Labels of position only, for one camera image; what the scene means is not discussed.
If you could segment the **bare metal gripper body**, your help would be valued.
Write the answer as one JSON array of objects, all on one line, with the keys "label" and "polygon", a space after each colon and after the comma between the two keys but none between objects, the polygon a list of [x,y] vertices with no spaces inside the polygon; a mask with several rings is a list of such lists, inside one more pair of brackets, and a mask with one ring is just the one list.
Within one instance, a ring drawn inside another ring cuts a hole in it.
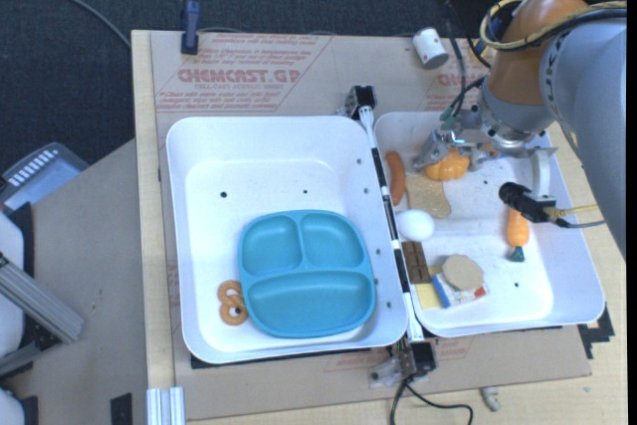
[{"label": "bare metal gripper body", "polygon": [[522,156],[526,145],[543,130],[541,107],[473,107],[446,120],[451,144],[473,159],[497,154]]}]

